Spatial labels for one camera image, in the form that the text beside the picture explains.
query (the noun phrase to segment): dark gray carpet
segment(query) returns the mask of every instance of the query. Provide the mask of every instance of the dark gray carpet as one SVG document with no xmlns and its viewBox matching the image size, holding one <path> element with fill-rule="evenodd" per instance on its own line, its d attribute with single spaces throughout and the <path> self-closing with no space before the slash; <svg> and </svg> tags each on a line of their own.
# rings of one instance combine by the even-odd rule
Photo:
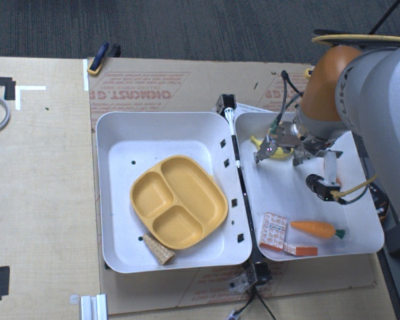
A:
<svg viewBox="0 0 400 320">
<path fill-rule="evenodd" d="M 315 64 L 315 29 L 368 33 L 396 0 L 0 0 L 0 56 Z M 376 34 L 400 36 L 400 4 Z"/>
</svg>

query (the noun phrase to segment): carrot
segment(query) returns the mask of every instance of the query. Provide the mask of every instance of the carrot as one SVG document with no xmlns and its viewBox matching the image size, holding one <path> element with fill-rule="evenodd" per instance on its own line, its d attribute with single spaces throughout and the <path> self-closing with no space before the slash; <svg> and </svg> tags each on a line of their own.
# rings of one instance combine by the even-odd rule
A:
<svg viewBox="0 0 400 320">
<path fill-rule="evenodd" d="M 320 238 L 331 238 L 336 235 L 344 237 L 345 230 L 336 230 L 335 227 L 325 221 L 292 221 L 291 226 Z"/>
</svg>

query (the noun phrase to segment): gray ring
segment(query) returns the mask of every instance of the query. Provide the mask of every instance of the gray ring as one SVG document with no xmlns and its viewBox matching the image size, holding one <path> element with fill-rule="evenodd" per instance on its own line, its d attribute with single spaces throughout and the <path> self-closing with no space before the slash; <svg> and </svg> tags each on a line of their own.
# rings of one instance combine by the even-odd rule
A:
<svg viewBox="0 0 400 320">
<path fill-rule="evenodd" d="M 0 130 L 2 130 L 6 126 L 6 124 L 9 122 L 9 118 L 11 116 L 11 111 L 10 111 L 9 106 L 7 105 L 6 101 L 4 99 L 2 99 L 1 97 L 0 97 L 0 104 L 3 106 L 3 108 L 6 111 L 5 118 L 2 120 L 2 122 L 0 122 Z"/>
</svg>

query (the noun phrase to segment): white tray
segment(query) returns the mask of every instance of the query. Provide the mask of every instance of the white tray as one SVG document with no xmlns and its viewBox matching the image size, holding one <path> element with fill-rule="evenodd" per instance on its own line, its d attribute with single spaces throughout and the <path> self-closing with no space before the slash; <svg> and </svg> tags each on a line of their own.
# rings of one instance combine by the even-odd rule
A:
<svg viewBox="0 0 400 320">
<path fill-rule="evenodd" d="M 96 132 L 103 256 L 112 270 L 138 273 L 237 265 L 249 258 L 252 241 L 231 134 L 222 116 L 212 112 L 112 112 L 98 120 Z M 188 249 L 175 251 L 174 259 L 160 265 L 139 240 L 147 228 L 133 210 L 129 192 L 136 178 L 172 155 L 194 159 L 213 176 L 227 197 L 229 210 L 214 232 Z"/>
<path fill-rule="evenodd" d="M 336 202 L 322 201 L 306 185 L 305 179 L 308 175 L 324 176 L 323 158 L 304 160 L 296 167 L 292 164 L 292 156 L 284 161 L 266 159 L 256 164 L 253 154 L 257 149 L 250 137 L 254 135 L 263 139 L 275 116 L 276 113 L 244 113 L 235 121 L 240 162 L 257 241 L 263 215 L 265 212 L 271 212 L 287 218 L 285 242 L 316 246 L 319 257 L 375 253 L 380 250 L 384 244 L 384 234 L 369 191 L 355 203 L 340 205 Z M 293 114 L 286 116 L 289 119 L 293 118 Z M 365 175 L 351 132 L 346 132 L 340 137 L 331 149 L 343 152 L 337 160 L 337 177 L 341 181 L 341 191 L 363 183 Z M 345 199 L 356 197 L 362 190 L 346 196 Z M 289 226 L 290 221 L 306 219 L 330 222 L 337 229 L 344 229 L 346 234 L 343 239 L 338 236 L 320 239 L 305 235 Z M 274 261 L 310 258 L 263 247 L 260 247 L 260 250 L 264 256 Z"/>
</svg>

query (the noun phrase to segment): table surface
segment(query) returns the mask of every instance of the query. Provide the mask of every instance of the table surface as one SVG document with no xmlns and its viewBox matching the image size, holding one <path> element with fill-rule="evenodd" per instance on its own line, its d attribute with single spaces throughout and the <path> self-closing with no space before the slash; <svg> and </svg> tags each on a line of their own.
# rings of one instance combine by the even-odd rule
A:
<svg viewBox="0 0 400 320">
<path fill-rule="evenodd" d="M 78 319 L 77 297 L 101 293 L 84 64 L 81 59 L 0 57 L 0 77 L 12 77 L 26 88 L 19 110 L 9 101 L 11 120 L 0 131 L 0 267 L 11 270 L 0 319 Z M 265 302 L 278 320 L 395 319 L 376 254 L 370 259 L 373 286 Z M 136 312 L 113 319 L 225 319 L 244 304 Z M 241 318 L 272 319 L 257 299 Z"/>
</svg>

